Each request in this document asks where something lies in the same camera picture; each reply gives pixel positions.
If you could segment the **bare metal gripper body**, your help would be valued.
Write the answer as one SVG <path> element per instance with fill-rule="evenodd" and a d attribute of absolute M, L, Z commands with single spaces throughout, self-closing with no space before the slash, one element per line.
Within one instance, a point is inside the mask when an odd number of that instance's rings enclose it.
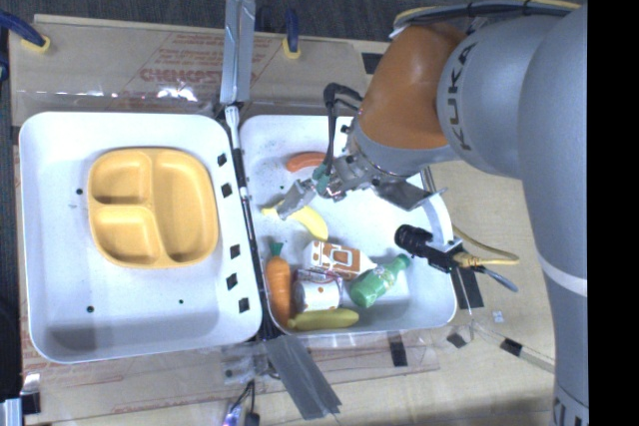
<path fill-rule="evenodd" d="M 322 162 L 314 170 L 315 190 L 324 199 L 341 201 L 351 191 L 378 187 L 382 176 L 369 161 L 355 155 L 333 158 Z"/>

